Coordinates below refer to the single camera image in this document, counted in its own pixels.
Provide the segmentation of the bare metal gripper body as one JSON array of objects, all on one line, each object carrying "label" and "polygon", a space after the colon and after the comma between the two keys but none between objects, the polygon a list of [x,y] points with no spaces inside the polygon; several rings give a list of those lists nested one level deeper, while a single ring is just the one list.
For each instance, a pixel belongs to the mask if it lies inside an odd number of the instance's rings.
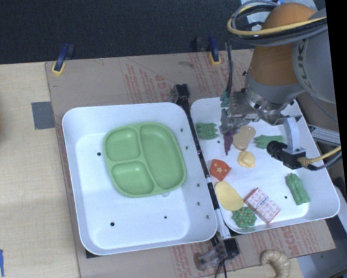
[{"label": "bare metal gripper body", "polygon": [[284,123],[286,117],[281,112],[289,104],[271,102],[253,89],[233,92],[228,103],[230,117],[253,122],[261,119],[270,125]]}]

